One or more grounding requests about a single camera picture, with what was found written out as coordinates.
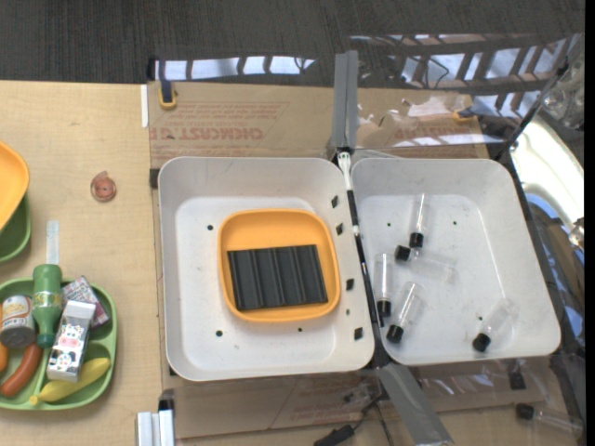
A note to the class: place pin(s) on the pink patterned packet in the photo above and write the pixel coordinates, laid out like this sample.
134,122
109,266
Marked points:
81,290

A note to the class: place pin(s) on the black ribbed rack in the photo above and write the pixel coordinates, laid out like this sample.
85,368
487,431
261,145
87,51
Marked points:
276,277

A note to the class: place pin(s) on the white cow print carton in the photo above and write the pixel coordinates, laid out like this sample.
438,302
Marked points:
70,342

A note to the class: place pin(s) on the brown cardboard board red print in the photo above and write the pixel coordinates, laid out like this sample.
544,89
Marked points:
223,119

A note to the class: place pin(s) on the yellow banana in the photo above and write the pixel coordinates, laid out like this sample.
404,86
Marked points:
93,370

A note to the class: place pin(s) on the white plastic tray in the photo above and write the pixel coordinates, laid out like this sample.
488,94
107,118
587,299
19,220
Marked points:
506,258
195,351

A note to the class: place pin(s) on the orange carrot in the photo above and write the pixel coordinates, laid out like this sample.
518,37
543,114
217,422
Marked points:
3,357

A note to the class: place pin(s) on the small can with orange label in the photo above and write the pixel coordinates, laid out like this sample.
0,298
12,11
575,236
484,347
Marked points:
16,318

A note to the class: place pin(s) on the green bottle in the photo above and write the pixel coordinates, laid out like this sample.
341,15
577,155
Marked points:
46,281

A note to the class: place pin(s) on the pink round disc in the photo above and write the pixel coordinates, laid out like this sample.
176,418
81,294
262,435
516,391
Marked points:
103,187

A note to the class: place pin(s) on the green divided plate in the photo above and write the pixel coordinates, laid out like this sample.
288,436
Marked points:
100,346

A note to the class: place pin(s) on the orange plate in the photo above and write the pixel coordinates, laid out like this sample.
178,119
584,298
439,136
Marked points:
274,228
10,179

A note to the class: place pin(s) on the thin black and white rod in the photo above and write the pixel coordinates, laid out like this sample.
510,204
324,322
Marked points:
353,207

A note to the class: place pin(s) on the red sausage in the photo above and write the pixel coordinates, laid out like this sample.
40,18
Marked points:
21,372

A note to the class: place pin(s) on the clear bottle with black cap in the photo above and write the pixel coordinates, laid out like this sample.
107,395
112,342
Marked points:
402,253
395,332
383,305
417,239
481,342
525,411

